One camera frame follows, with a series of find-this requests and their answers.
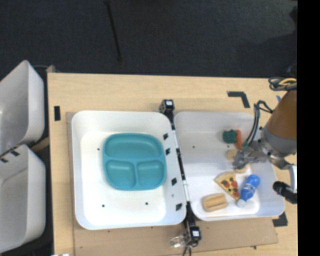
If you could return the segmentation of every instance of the wooden table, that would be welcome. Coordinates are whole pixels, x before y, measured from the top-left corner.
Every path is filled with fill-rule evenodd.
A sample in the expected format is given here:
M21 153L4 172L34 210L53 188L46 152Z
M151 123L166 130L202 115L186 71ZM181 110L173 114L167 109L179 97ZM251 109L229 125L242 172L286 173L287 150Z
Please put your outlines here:
M163 99L172 99L175 112L244 112L264 100L271 108L277 95L267 79L153 75L48 73L49 145L51 163L54 253L82 255L181 255L169 236L182 226L142 227L90 231L74 219L70 178L67 113L82 110L156 111ZM243 92L249 106L239 96ZM262 113L263 126L270 115ZM296 156L290 156L296 163ZM275 168L280 181L290 183L288 171ZM272 218L198 221L203 239L192 254L198 256L298 255L297 205L285 203L288 226L274 228Z

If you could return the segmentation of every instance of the pizza slice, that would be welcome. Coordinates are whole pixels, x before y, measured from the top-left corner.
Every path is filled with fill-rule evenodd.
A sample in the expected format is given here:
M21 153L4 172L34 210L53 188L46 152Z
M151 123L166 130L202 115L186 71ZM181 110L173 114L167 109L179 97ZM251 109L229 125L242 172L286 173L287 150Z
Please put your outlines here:
M214 181L235 200L240 198L236 173L234 171L226 171L217 176Z

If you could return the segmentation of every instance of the teal divided plate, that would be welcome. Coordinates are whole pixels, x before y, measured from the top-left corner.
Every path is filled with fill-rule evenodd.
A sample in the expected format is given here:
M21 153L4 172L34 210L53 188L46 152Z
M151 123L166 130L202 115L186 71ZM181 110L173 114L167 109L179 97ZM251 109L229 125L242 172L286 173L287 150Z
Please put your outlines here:
M167 176L166 157L160 141L142 133L117 133L103 145L107 181L118 190L156 189Z

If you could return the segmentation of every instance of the brown cylinder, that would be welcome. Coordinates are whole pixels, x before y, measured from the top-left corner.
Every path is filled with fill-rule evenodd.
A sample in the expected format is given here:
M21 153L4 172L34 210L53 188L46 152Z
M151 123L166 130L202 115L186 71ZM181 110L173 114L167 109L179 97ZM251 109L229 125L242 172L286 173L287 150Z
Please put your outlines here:
M288 91L273 111L267 128L280 138L297 139L297 91Z

